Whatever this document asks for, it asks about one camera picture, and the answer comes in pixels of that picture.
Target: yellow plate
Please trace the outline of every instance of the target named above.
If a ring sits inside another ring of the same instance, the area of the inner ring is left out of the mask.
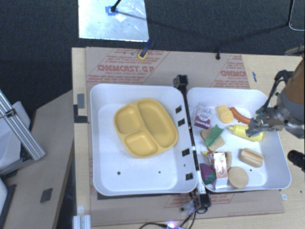
[[[148,158],[172,146],[178,131],[165,108],[156,100],[145,98],[119,109],[114,115],[115,129],[133,156]]]

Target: mustard bottle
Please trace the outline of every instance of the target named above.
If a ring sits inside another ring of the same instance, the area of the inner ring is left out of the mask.
[[[248,137],[246,134],[246,130],[248,129],[247,125],[234,125],[234,126],[230,126],[229,129],[232,131],[234,135],[240,136],[250,141],[259,142],[263,138],[263,132],[260,132],[259,135]]]

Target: orange sausage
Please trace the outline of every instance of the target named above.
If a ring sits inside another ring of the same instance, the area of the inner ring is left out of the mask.
[[[235,117],[236,120],[239,120],[240,122],[242,122],[246,125],[250,124],[251,119],[249,119],[249,118],[243,116],[242,114],[240,114],[237,111],[237,109],[235,109],[234,107],[231,107],[230,110],[232,111],[233,116]]]

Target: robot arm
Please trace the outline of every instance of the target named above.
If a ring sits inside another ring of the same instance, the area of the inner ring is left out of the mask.
[[[266,103],[256,111],[257,117],[251,119],[248,136],[254,136],[261,131],[280,131],[283,128],[296,136],[304,138],[304,59],[296,70],[292,72],[280,71]],[[284,81],[285,88],[278,94],[274,107],[267,107],[274,95],[277,85]]]

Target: white tray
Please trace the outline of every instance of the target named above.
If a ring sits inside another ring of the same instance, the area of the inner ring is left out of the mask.
[[[230,192],[284,189],[290,185],[291,175],[279,135],[276,131],[265,132],[261,142],[251,142],[233,135],[227,129],[230,125],[239,124],[237,120],[230,124],[224,124],[218,118],[217,107],[221,105],[235,107],[246,117],[255,117],[255,111],[267,100],[267,97],[262,92],[245,89],[192,88],[187,94],[187,99],[199,163],[209,164],[208,159],[201,154],[201,151],[208,151],[203,139],[200,137],[202,128],[193,125],[197,106],[201,104],[212,109],[211,127],[217,124],[220,128],[225,128],[222,133],[225,145],[218,148],[217,152],[231,151],[231,166],[243,168],[249,176],[248,185],[242,189],[236,189],[230,184],[226,188],[215,189],[212,184],[209,184],[206,186],[209,190],[213,192]],[[252,167],[239,159],[240,151],[246,147],[264,156],[262,167]]]
[[[113,117],[121,107],[143,98],[159,101],[178,129],[172,148],[150,158],[135,158],[116,133]],[[187,193],[197,184],[191,140],[182,94],[169,86],[99,84],[90,94],[93,183],[107,196]],[[176,114],[176,108],[182,111]],[[178,126],[178,121],[185,124]],[[182,151],[190,149],[189,155]]]

